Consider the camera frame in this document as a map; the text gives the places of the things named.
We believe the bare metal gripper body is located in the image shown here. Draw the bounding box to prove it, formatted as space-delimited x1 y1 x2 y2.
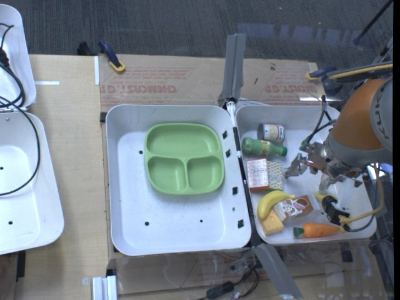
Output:
303 141 364 184

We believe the white patterned packet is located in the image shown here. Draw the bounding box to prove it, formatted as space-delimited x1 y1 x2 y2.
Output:
266 161 284 191

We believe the orange and white carton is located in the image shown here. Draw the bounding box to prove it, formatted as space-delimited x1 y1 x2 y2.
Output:
246 158 270 193

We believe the green bottle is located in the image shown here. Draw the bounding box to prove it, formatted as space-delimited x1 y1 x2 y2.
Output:
241 137 288 158

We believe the brown and white carton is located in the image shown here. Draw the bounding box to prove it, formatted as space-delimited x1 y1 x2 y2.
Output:
273 194 314 223

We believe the yellow banana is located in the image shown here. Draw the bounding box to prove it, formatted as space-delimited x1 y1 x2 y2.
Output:
257 190 296 221

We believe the small white can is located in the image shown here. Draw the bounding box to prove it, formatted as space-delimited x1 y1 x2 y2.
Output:
257 123 286 144

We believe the orange carrot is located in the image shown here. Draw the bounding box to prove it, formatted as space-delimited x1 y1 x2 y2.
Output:
292 222 342 239

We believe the yellow cheese wedge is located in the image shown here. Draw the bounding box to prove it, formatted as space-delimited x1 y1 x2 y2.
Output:
261 210 285 236

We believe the green divided plate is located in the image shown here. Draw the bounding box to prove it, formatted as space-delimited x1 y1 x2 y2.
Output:
144 122 226 196

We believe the brown cardboard board red print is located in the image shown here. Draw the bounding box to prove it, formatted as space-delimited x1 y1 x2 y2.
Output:
99 54 329 295

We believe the black cylinder on white bracket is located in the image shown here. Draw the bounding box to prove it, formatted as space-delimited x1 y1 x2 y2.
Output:
321 179 358 226

